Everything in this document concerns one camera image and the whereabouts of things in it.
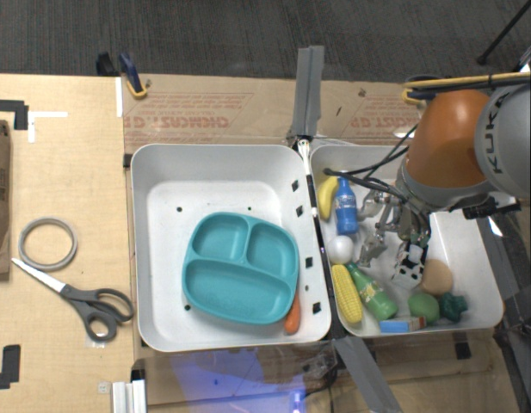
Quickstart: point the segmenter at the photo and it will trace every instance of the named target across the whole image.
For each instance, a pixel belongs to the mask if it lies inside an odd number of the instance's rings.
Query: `white ball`
[[[326,254],[331,265],[346,265],[353,260],[354,249],[351,237],[336,236],[328,242]]]

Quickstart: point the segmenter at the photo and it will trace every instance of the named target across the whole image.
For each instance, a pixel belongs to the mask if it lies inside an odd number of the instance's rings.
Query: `gray carpet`
[[[0,0],[0,72],[95,75],[99,52],[141,73],[293,78],[297,49],[325,45],[324,79],[511,70],[531,44],[527,0]]]

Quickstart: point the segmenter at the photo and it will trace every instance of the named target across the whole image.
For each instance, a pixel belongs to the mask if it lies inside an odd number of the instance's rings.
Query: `soda bottle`
[[[357,198],[349,186],[349,181],[338,177],[339,187],[334,196],[334,209],[336,210],[336,229],[340,236],[356,234],[359,231],[357,222]]]
[[[357,291],[361,296],[362,303],[369,309],[378,321],[384,321],[395,317],[399,308],[378,282],[364,274],[354,263],[346,265]]]

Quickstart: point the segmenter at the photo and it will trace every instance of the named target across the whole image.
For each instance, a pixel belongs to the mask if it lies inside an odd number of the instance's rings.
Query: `plastic tray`
[[[216,317],[271,324],[290,310],[298,269],[298,247],[279,226],[213,213],[188,243],[182,290],[192,305]]]
[[[355,170],[367,167],[381,160],[392,147],[371,145],[323,145],[312,152],[311,166],[313,181],[318,188],[326,175],[323,169]],[[394,181],[401,159],[397,159],[377,170],[374,177],[385,182]],[[357,197],[357,206],[362,205],[368,189],[352,186]],[[368,234],[374,233],[374,224],[380,215],[360,222],[358,233],[352,237],[355,242],[354,259],[357,260],[361,252],[362,242]],[[475,220],[466,220],[462,211],[451,213],[434,213],[431,215],[432,238],[429,242],[428,258],[435,258],[445,262],[453,273],[453,294],[463,295],[468,303],[468,310],[462,313],[458,323],[451,323],[441,319],[438,325],[432,325],[422,330],[404,334],[382,334],[380,325],[374,316],[363,310],[363,318],[358,324],[350,324],[338,311],[340,319],[347,331],[355,336],[375,337],[385,335],[416,335],[432,331],[487,329],[500,322],[503,316],[503,302],[498,291],[497,282],[493,275],[489,258],[485,251],[483,240]],[[321,220],[324,243],[336,236],[336,218]],[[388,249],[378,258],[373,259],[370,268],[364,271],[375,278],[386,292],[397,302],[399,311],[397,317],[409,317],[408,298],[418,290],[407,291],[393,284],[391,277],[396,262],[398,247],[401,240],[395,233],[386,233]]]
[[[139,332],[151,348],[179,352],[322,339],[330,328],[301,157],[282,145],[146,145],[133,154],[133,223]],[[193,308],[182,266],[196,226],[238,213],[287,231],[298,246],[299,330],[283,322],[233,322]]]

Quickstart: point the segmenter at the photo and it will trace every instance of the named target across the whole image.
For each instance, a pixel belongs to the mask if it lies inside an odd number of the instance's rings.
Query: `banana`
[[[332,211],[332,202],[338,189],[338,181],[335,176],[328,176],[326,180],[318,186],[317,203],[318,215],[322,220],[328,220]]]

